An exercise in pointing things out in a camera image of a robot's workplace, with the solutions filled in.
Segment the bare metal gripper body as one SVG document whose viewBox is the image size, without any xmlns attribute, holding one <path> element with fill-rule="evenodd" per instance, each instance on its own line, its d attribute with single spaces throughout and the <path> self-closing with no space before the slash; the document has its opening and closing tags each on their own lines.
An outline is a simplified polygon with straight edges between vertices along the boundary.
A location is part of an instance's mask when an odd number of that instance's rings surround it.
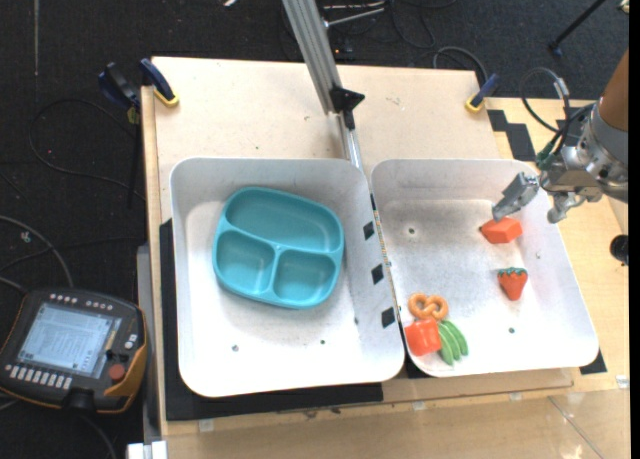
<svg viewBox="0 0 640 459">
<path fill-rule="evenodd" d="M 539 155 L 540 185 L 549 193 L 572 194 L 589 202 L 602 196 L 628 202 L 628 168 L 600 146 L 563 146 Z"/>
</svg>

